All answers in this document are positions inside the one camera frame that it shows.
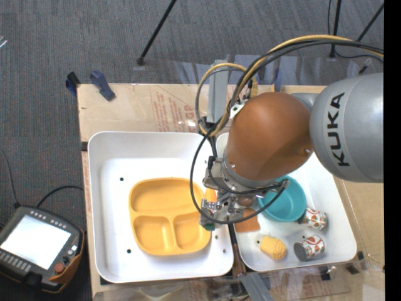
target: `gray carpet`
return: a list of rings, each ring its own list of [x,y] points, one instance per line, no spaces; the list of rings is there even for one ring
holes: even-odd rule
[[[0,0],[0,149],[20,204],[52,189],[83,185],[76,98],[65,87],[73,71],[82,83],[102,71],[110,83],[198,83],[216,59],[248,66],[288,39],[333,33],[337,0],[177,0],[137,65],[171,0]],[[342,0],[338,36],[357,39],[384,0]],[[383,48],[384,11],[362,42]],[[358,74],[367,57],[330,45],[296,51],[275,62],[285,85],[326,85]],[[364,71],[383,71],[372,59]],[[266,70],[259,83],[270,84]],[[231,76],[231,83],[236,83]],[[0,222],[13,213],[7,167],[0,162]],[[86,228],[78,189],[60,190],[43,208]],[[35,292],[0,276],[0,300],[91,300],[88,258],[64,292]]]

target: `soda can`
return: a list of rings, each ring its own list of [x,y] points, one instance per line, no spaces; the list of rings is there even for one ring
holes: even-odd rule
[[[295,255],[300,261],[308,261],[316,255],[322,254],[325,248],[325,243],[316,234],[294,244]]]
[[[305,213],[297,222],[321,231],[327,225],[327,215],[313,208],[306,208]]]

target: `teal bowl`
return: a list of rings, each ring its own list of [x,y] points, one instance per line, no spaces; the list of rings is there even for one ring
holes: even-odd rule
[[[265,217],[276,222],[294,222],[299,219],[306,210],[306,196],[302,187],[295,179],[283,176],[276,179],[288,179],[288,187],[281,193],[280,197],[262,213]],[[259,207],[262,208],[277,195],[275,192],[268,192],[265,197],[257,198]]]

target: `orange plate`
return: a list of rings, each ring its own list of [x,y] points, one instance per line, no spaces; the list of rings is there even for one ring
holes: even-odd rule
[[[204,193],[193,183],[200,206]],[[147,179],[129,195],[131,227],[138,246],[151,255],[177,255],[203,249],[211,232],[199,224],[199,212],[190,195],[189,179]]]

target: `black tripod leg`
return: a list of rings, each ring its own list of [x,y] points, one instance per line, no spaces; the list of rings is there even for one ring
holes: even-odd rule
[[[361,39],[363,38],[363,36],[366,35],[366,33],[368,32],[369,28],[371,27],[371,25],[375,22],[376,18],[378,17],[378,15],[382,12],[382,10],[384,9],[384,3],[380,6],[380,8],[378,9],[378,11],[376,12],[376,14],[373,16],[372,20],[370,20],[370,22],[368,23],[368,25],[366,26],[366,28],[362,31],[361,35],[359,36],[359,38],[357,39],[357,41],[361,41]]]
[[[159,24],[156,27],[155,32],[153,33],[152,37],[150,37],[150,40],[148,42],[148,44],[146,45],[143,53],[140,55],[140,57],[137,59],[137,64],[138,65],[143,65],[143,59],[145,58],[146,54],[148,53],[148,50],[150,48],[150,46],[152,45],[154,39],[156,38],[157,34],[159,33],[160,29],[162,28],[164,21],[167,19],[167,16],[169,15],[171,9],[174,7],[174,4],[177,0],[171,0],[167,10],[165,11],[163,18],[160,20]]]
[[[336,10],[336,18],[334,22],[334,32],[333,35],[337,35],[337,30],[338,30],[338,20],[340,19],[340,9],[341,9],[341,0],[337,0],[337,10]],[[335,46],[331,45],[331,51],[330,51],[330,58],[334,58],[336,56],[335,53]]]

